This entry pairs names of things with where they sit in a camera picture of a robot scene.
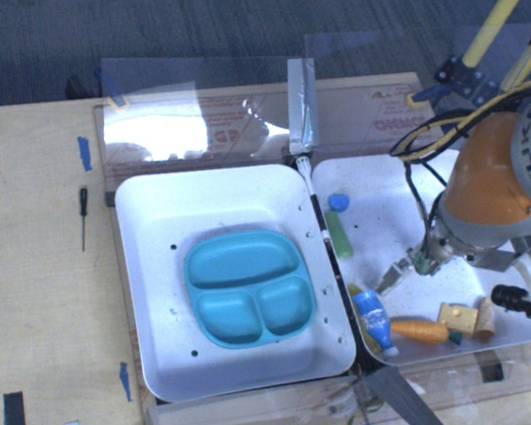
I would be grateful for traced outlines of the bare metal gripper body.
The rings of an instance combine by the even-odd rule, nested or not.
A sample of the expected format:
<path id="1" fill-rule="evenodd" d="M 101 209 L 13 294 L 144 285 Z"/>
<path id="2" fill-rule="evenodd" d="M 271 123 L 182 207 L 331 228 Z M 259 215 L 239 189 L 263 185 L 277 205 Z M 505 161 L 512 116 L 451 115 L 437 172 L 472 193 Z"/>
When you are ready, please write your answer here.
<path id="1" fill-rule="evenodd" d="M 418 275 L 435 275 L 442 266 L 457 257 L 448 238 L 430 236 L 406 252 L 408 262 Z"/>

